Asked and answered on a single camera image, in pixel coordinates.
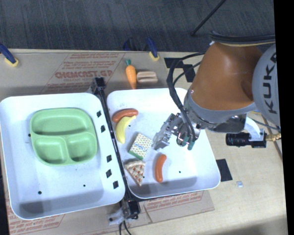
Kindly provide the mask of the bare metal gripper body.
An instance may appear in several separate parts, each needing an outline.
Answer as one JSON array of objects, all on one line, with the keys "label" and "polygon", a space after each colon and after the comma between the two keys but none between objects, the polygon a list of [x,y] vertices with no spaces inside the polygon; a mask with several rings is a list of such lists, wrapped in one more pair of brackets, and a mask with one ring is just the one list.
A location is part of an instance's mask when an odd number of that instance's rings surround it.
[{"label": "bare metal gripper body", "polygon": [[193,146],[198,139],[201,130],[209,130],[215,133],[240,133],[245,125],[246,115],[232,116],[224,123],[209,123],[202,119],[195,123],[189,122],[178,113],[172,124],[173,134],[176,136],[176,143],[179,146]]}]

